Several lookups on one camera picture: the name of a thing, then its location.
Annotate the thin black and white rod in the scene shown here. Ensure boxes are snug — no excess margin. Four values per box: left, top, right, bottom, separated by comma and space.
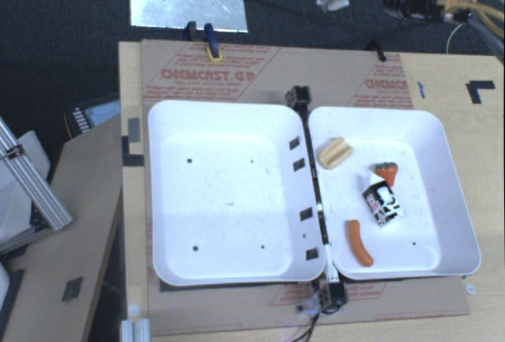
296, 103, 339, 283

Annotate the brown cardboard board red print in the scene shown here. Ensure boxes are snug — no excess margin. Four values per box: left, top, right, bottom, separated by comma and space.
140, 39, 473, 337

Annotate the white plastic tray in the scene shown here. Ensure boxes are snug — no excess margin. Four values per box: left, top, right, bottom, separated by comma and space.
147, 99, 327, 288
307, 106, 482, 281

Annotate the orange toy carrot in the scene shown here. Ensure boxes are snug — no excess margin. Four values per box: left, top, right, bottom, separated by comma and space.
374, 160, 398, 188

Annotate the orange toy sausage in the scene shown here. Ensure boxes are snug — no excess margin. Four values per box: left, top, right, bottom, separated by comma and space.
346, 219, 375, 268

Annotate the black and white milk carton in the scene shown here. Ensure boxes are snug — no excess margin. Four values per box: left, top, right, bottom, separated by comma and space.
357, 170, 406, 228

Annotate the beige toy bread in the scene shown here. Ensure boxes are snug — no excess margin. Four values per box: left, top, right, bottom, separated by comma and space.
317, 137, 354, 170

